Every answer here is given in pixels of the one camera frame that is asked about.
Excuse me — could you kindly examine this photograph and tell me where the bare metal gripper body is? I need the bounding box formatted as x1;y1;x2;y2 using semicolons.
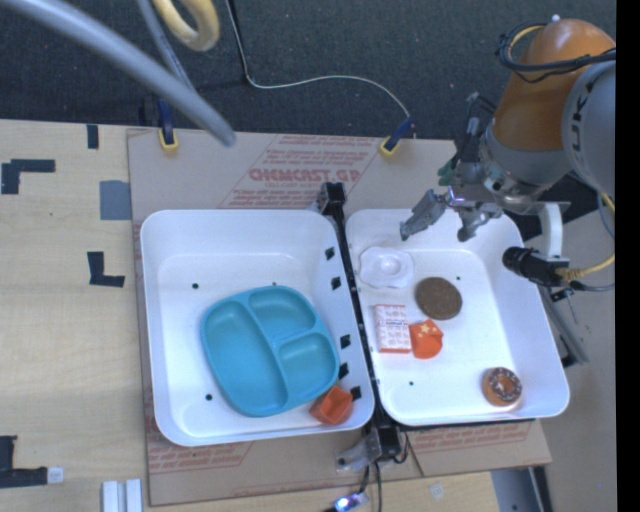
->
443;154;546;215

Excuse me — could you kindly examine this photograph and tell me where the white fried egg toy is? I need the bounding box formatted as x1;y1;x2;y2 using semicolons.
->
358;245;416;290

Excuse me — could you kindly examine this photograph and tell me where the brown round biscuit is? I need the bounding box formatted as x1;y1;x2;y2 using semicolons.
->
414;276;464;322

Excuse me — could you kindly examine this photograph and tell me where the orange and white carton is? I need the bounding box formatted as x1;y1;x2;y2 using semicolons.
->
373;303;413;355

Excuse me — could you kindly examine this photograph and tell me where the thin black rod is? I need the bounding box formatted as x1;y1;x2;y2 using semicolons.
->
331;198;396;435

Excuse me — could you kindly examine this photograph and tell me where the white plastic tray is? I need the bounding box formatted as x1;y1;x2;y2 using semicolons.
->
139;208;377;448
344;206;572;428

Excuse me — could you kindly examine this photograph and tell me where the orange packet with yellow stars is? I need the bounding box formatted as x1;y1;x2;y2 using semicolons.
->
408;317;445;361

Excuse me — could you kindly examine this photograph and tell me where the brown sprinkled doughnut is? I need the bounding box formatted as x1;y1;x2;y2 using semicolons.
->
480;366;524;408

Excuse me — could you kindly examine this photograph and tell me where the orange toy cup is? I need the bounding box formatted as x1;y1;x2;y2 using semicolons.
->
308;384;355;427

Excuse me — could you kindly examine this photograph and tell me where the blue divided plate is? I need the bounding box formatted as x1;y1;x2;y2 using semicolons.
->
200;285;342;418

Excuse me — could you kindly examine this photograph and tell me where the brown cardboard board, red print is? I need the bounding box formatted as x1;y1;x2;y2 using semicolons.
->
126;128;554;507

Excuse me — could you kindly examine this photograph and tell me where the black cylinder on white bracket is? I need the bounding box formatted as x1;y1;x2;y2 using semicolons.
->
501;201;572;289

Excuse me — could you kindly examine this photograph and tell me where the black block with thin wires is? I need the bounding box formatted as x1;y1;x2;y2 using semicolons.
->
370;421;405;462
318;181;348;217

